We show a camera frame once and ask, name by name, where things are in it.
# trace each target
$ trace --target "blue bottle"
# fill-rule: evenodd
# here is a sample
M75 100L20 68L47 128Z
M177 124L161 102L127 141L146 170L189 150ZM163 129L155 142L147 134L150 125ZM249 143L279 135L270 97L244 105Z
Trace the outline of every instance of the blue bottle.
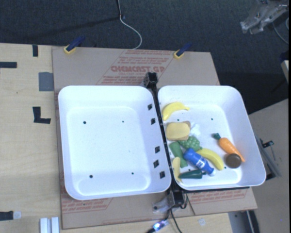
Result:
M187 149L183 154L183 158L191 162L193 165L195 165L202 171L207 172L210 176L215 175L215 169L210 167L208 161L203 156L196 153L194 149L192 148Z

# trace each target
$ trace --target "blue and yellow clamp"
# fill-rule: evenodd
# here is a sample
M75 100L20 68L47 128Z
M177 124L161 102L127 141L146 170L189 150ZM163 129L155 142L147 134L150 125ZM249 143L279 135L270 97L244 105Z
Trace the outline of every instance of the blue and yellow clamp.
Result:
M182 48L175 51L174 58L177 60L180 59L183 56L184 52L191 47L191 45L192 45L192 43L189 42L189 43L185 44Z
M79 36L75 38L69 45L64 47L64 52L66 54L71 54L76 50L76 47L79 46L85 40L85 36Z

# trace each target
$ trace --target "orange carrot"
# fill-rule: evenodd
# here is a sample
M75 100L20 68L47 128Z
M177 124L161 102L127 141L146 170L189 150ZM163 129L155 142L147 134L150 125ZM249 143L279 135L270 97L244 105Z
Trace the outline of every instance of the orange carrot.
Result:
M245 159L241 155L241 153L238 151L238 149L231 143L229 139L226 137L221 137L219 133L216 133L213 135L215 139L219 141L220 147L227 153L235 153L240 156L242 162L245 162Z

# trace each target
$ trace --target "cardboard sheet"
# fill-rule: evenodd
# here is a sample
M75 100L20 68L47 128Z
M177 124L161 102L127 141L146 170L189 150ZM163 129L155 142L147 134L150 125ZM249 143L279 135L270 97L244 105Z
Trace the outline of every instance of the cardboard sheet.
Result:
M79 201L71 198L64 185L61 153L58 93L68 85L139 85L147 72L157 72L158 89L165 85L219 85L211 54L185 52L177 60L173 51L77 48L70 55L53 47L53 75L57 143L61 182L63 229L161 219L152 203L165 193ZM194 216L256 208L251 188L189 194L190 204L175 216Z

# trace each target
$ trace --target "wooden table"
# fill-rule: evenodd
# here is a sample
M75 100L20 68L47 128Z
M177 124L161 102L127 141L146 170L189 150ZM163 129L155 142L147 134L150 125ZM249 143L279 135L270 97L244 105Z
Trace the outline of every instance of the wooden table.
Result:
M32 45L0 43L0 62L17 62L17 69L0 69L0 212L21 212L20 219L0 221L0 232L39 232L40 218L61 217L54 92L40 92L38 81L39 72L52 73L51 46L39 46L34 58ZM33 122L34 106L50 124ZM177 232L169 221L160 232ZM146 232L155 222L61 232ZM181 217L177 223L185 233L232 232L227 213Z

